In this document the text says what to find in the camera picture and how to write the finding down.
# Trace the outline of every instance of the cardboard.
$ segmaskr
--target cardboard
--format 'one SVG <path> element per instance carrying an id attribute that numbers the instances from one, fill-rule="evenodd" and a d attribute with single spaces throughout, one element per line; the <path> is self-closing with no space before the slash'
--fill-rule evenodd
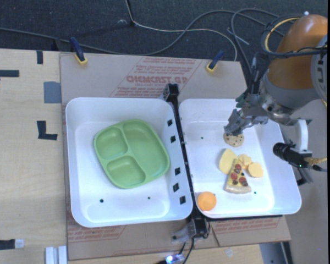
<path id="1" fill-rule="evenodd" d="M 81 65 L 72 53 L 60 54 L 69 260 L 178 252 L 183 243 L 174 242 L 171 233 L 182 229 L 186 220 L 103 228 L 85 228 L 74 221 L 69 198 L 66 104 L 76 97 L 161 98 L 167 83 L 179 85 L 179 102 L 186 98 L 236 98 L 246 89 L 241 66 L 238 62 L 219 61 L 215 70 L 208 72 L 205 66 L 210 60 L 86 55 L 88 62 Z M 195 249 L 290 240 L 284 217 L 210 224 L 208 238 L 197 240 Z"/>

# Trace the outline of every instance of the white tray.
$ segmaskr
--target white tray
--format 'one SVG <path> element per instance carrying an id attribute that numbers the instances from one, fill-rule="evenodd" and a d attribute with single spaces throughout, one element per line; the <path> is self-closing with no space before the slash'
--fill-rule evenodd
<path id="1" fill-rule="evenodd" d="M 235 105 L 231 99 L 188 99 L 179 106 L 194 193 L 210 191 L 217 198 L 216 207 L 202 213 L 210 218 L 231 218 L 297 212 L 301 197 L 292 167 L 272 151 L 277 142 L 283 142 L 279 125 L 269 120 L 266 125 L 246 128 L 242 146 L 231 147 L 223 134 Z M 252 192 L 224 191 L 227 175 L 218 165 L 226 148 L 237 155 L 245 153 L 263 166 L 262 178 L 246 176 Z"/>
<path id="2" fill-rule="evenodd" d="M 65 116 L 71 211 L 80 225 L 173 221 L 192 212 L 188 177 L 169 103 L 154 98 L 75 98 L 67 104 Z M 107 178 L 93 141 L 101 129 L 128 119 L 144 120 L 154 128 L 169 154 L 170 169 L 145 185 L 121 189 Z"/>

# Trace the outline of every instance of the light wood surface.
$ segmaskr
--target light wood surface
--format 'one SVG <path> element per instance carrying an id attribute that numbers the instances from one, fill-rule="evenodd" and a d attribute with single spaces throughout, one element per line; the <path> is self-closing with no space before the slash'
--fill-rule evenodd
<path id="1" fill-rule="evenodd" d="M 44 103 L 43 83 L 60 82 L 59 53 L 0 49 L 0 69 L 19 70 L 0 82 L 0 240 L 23 239 L 24 248 L 1 250 L 0 264 L 44 263 L 44 249 L 67 244 L 61 104 Z M 37 121 L 57 140 L 38 139 Z M 94 260 L 156 263 L 167 254 Z M 187 263 L 262 264 L 259 245 L 197 249 Z"/>

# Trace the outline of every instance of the orange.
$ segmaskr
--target orange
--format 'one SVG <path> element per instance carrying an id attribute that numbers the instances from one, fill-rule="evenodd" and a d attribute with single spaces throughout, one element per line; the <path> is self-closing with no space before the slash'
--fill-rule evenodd
<path id="1" fill-rule="evenodd" d="M 216 205 L 216 197 L 212 192 L 201 192 L 197 197 L 197 205 L 200 210 L 212 210 Z"/>

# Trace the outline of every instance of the toy pizza slice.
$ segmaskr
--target toy pizza slice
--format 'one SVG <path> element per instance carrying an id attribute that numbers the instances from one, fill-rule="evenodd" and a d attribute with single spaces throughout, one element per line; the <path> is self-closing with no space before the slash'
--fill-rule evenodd
<path id="1" fill-rule="evenodd" d="M 242 171 L 242 166 L 238 159 L 234 159 L 224 190 L 235 194 L 245 194 L 252 191 L 247 179 Z"/>

